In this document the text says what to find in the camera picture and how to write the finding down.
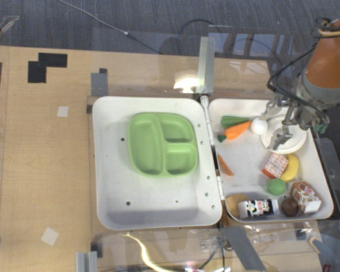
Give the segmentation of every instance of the orange carrot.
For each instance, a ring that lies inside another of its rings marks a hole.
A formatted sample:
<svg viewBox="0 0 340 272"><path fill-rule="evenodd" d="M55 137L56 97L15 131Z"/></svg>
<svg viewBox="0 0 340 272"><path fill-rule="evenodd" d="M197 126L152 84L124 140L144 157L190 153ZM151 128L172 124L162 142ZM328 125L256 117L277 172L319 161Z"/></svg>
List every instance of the orange carrot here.
<svg viewBox="0 0 340 272"><path fill-rule="evenodd" d="M251 122L244 122L235 126L229 127L225 132L224 135L227 137L228 140L232 140L237 138L240 134L242 134L246 129L251 125Z"/></svg>
<svg viewBox="0 0 340 272"><path fill-rule="evenodd" d="M224 169L227 175L232 176L234 173L230 170L227 163L224 161L224 159L218 154L218 162L220 164L220 167Z"/></svg>

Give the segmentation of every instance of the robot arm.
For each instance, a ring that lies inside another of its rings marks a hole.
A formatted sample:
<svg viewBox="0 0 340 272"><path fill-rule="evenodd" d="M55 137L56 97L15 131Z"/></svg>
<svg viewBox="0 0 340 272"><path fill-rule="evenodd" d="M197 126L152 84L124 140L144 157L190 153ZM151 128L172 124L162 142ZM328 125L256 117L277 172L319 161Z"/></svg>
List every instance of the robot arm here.
<svg viewBox="0 0 340 272"><path fill-rule="evenodd" d="M313 127L316 132L325 132L329 118L324 110L340 105L340 20L321 19L318 21L318 31L320 39L316 47L297 59L313 51L306 68L294 81L292 91L278 84L278 76L294 62L270 79L268 87L275 95L260 119L267 120L281 108L288 108L282 127L273 133L268 147L270 150L277 150L279 145L292 138L288 128L290 125L299 125L302 130Z"/></svg>

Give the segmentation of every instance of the gray carpet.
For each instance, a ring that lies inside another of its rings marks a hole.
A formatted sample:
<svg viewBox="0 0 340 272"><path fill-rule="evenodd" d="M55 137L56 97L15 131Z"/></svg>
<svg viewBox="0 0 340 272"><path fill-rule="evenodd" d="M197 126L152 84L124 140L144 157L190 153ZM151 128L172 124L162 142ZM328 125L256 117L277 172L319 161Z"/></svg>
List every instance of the gray carpet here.
<svg viewBox="0 0 340 272"><path fill-rule="evenodd" d="M200 36L208 23L256 28L308 41L318 16L340 18L340 0L65 0L106 23L130 31L145 44L165 54L198 54ZM0 0L0 22L19 15L11 30L11 45L43 48L153 53L154 51L112 30L88 15L57 0ZM326 132L340 158L340 110L329 112Z"/></svg>

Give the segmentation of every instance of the brown ball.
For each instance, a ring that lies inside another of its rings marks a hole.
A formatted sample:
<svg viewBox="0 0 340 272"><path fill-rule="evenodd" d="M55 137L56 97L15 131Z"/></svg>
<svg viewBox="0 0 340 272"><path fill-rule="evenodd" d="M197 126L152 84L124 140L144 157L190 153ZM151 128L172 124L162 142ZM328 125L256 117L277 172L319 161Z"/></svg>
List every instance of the brown ball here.
<svg viewBox="0 0 340 272"><path fill-rule="evenodd" d="M299 205L293 198L286 198L282 202L281 208L287 216L295 216L299 212Z"/></svg>

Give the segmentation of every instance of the white tray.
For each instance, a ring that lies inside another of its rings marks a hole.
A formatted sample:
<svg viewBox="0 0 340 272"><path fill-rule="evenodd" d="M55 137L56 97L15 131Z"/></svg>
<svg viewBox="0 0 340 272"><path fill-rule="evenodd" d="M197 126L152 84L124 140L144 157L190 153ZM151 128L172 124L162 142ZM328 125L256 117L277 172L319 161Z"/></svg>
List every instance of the white tray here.
<svg viewBox="0 0 340 272"><path fill-rule="evenodd" d="M193 125L199 164L185 176L153 178L133 168L128 124L143 112L175 113ZM97 213L112 230L210 226L222 215L204 111L190 99L102 97L93 106Z"/></svg>
<svg viewBox="0 0 340 272"><path fill-rule="evenodd" d="M224 158L224 161L235 174L234 176L228 176L221 171L224 195L230 196L242 193L248 195L250 199L278 199L279 206L281 206L282 200L289 196L289 188L292 183L288 184L283 195L273 196L267 192L266 184L269 178L261 172L261 169L270 157L271 152L264 148L261 137L253 134L249 128L234 140L220 143L216 139L218 134L224 133L224 129L220 125L220 120L223 116L257 117L265 111L266 103L266 100L217 99L212 101L209 106L210 121L214 132L216 151ZM285 112L286 109L282 110L280 114L285 114ZM300 160L300 169L295 181L306 181L321 197L322 204L318 212L299 214L293 218L288 218L281 212L280 215L264 218L246 220L235 218L236 220L243 223L269 223L326 219L331 216L333 200L310 130L307 131L306 142L301 149L295 152L295 155Z"/></svg>

